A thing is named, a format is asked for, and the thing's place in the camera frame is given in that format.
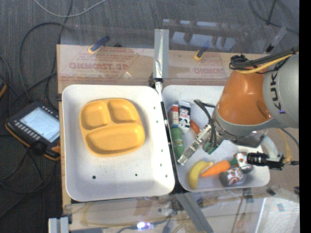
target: display screen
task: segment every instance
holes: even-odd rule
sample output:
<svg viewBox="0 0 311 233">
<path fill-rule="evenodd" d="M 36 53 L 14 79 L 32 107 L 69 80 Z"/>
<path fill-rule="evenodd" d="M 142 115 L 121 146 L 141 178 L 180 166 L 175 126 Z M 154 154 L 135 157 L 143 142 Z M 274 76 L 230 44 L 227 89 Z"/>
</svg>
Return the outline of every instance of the display screen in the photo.
<svg viewBox="0 0 311 233">
<path fill-rule="evenodd" d="M 59 120 L 40 107 L 20 121 L 49 142 L 53 142 L 59 136 Z"/>
</svg>

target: dark floor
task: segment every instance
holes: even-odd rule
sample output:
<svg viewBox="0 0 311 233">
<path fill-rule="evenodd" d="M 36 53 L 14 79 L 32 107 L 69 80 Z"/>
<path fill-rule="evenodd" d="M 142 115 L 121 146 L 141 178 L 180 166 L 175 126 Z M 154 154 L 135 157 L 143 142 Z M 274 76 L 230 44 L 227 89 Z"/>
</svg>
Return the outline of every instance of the dark floor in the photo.
<svg viewBox="0 0 311 233">
<path fill-rule="evenodd" d="M 101 0 L 37 1 L 49 11 L 65 16 L 83 13 Z M 25 154 L 24 146 L 4 128 L 6 119 L 32 101 L 58 107 L 56 76 L 44 79 L 56 71 L 57 43 L 90 45 L 108 34 L 111 37 L 108 46 L 120 43 L 123 47 L 153 48 L 154 29 L 167 28 L 175 32 L 171 34 L 170 49 L 197 49 L 198 43 L 185 40 L 184 32 L 180 32 L 176 24 L 166 23 L 169 19 L 203 25 L 223 23 L 229 25 L 232 32 L 242 29 L 243 37 L 234 38 L 233 43 L 227 41 L 226 45 L 215 42 L 210 51 L 263 53 L 281 27 L 286 28 L 286 34 L 274 52 L 299 45 L 299 0 L 277 0 L 267 24 L 272 2 L 108 0 L 79 16 L 66 18 L 49 14 L 33 0 L 0 0 L 0 75 L 21 95 L 18 99 L 8 89 L 0 99 L 1 181 Z M 277 180 L 278 176 L 272 174 L 272 178 Z M 48 218 L 62 215 L 58 162 L 31 152 L 5 185 L 13 191 L 0 186 L 0 232 L 47 232 Z M 287 185 L 299 185 L 299 181 Z"/>
</svg>

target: blue and yellow clamp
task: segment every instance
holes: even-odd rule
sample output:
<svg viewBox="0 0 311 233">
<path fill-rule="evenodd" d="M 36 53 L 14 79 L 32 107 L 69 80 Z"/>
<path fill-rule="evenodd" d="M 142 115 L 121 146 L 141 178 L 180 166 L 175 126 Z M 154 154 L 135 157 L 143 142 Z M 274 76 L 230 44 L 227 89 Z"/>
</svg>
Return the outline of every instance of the blue and yellow clamp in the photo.
<svg viewBox="0 0 311 233">
<path fill-rule="evenodd" d="M 108 35 L 101 38 L 98 42 L 88 48 L 88 52 L 90 54 L 95 54 L 99 51 L 99 49 L 101 49 L 101 46 L 104 46 L 109 40 L 110 37 Z"/>
<path fill-rule="evenodd" d="M 208 49 L 209 47 L 209 41 L 207 41 L 200 50 L 198 50 L 195 55 L 194 55 L 194 59 L 199 61 L 203 58 L 203 53 Z"/>
</svg>

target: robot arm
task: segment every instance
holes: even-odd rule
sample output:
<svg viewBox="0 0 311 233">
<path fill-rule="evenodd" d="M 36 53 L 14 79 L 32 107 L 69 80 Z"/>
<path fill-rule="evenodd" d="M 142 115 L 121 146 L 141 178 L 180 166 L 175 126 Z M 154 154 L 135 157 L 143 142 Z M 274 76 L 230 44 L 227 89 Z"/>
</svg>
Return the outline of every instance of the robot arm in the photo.
<svg viewBox="0 0 311 233">
<path fill-rule="evenodd" d="M 269 155 L 252 153 L 249 162 L 258 166 L 282 169 L 283 155 L 268 137 L 255 131 L 268 128 L 299 128 L 299 53 L 298 48 L 250 62 L 243 56 L 231 58 L 235 69 L 215 106 L 209 123 L 178 159 L 184 164 L 200 147 L 213 152 L 223 140 L 237 145 L 258 147 L 263 144 Z M 272 66 L 264 71 L 269 61 Z"/>
</svg>

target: white tray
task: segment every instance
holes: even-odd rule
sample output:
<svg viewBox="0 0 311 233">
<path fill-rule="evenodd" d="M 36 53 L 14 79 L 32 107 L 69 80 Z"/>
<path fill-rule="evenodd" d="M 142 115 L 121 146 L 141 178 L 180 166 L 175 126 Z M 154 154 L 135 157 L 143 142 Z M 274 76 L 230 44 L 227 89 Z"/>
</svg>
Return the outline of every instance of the white tray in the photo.
<svg viewBox="0 0 311 233">
<path fill-rule="evenodd" d="M 83 142 L 79 113 L 88 102 L 124 98 L 137 108 L 145 130 L 143 146 L 131 153 L 98 157 Z M 62 95 L 66 189 L 76 201 L 161 196 L 175 184 L 160 99 L 147 86 L 71 85 Z"/>
<path fill-rule="evenodd" d="M 167 112 L 170 111 L 173 103 L 178 100 L 190 102 L 191 104 L 191 118 L 203 128 L 207 123 L 208 118 L 205 113 L 193 101 L 199 99 L 205 103 L 216 104 L 223 91 L 223 86 L 189 86 L 189 85 L 169 85 L 163 90 L 163 99 Z M 208 112 L 212 114 L 213 109 L 207 108 Z M 190 145 L 194 140 L 195 134 L 192 130 L 183 134 L 185 148 Z M 193 156 L 182 166 L 177 164 L 177 175 L 180 184 L 188 191 L 191 192 L 204 192 L 211 190 L 221 190 L 229 188 L 246 188 L 246 187 L 259 187 L 266 185 L 270 180 L 269 168 L 264 166 L 254 166 L 254 169 L 245 174 L 242 183 L 237 183 L 233 186 L 224 187 L 217 176 L 199 178 L 198 186 L 193 189 L 189 185 L 188 173 L 191 167 L 198 161 L 205 160 L 207 162 L 213 161 L 214 163 L 223 159 L 232 159 L 233 155 L 237 152 L 262 152 L 262 148 L 246 148 L 234 145 L 229 141 L 223 141 L 221 145 L 211 154 L 207 154 L 200 147 Z"/>
</svg>

